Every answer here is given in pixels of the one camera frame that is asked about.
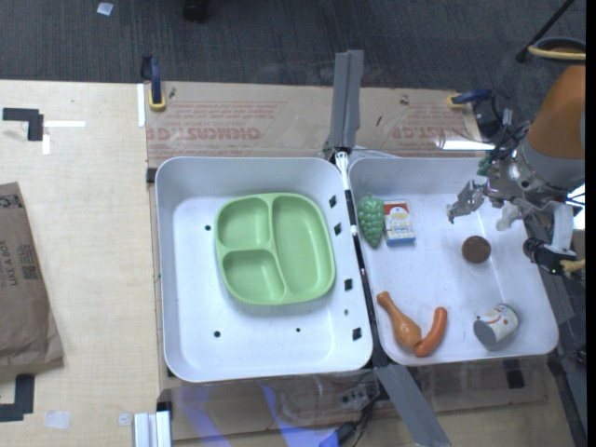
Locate brown cardboard board red print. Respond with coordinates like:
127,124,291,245
144,80,562,441

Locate green divided plate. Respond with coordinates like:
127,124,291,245
214,192,337,306

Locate black cylinder on white bracket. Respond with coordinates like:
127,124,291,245
494,200,579,277

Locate white plastic tray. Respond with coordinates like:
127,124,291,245
154,156,374,385
347,156,561,368

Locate orange sausage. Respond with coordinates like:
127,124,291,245
413,306,449,359

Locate red white blue carton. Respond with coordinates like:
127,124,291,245
382,198,417,247

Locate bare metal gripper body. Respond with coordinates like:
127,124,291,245
481,155,566,210

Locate brown round doughnut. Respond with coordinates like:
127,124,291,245
461,235,493,265

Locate orange chicken drumstick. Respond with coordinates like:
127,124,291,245
375,291,423,349

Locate white printed can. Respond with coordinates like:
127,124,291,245
472,303,520,348

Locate brown paper bag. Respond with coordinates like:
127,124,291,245
0,181,65,373

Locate green grapes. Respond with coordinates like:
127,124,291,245
356,194,386,250

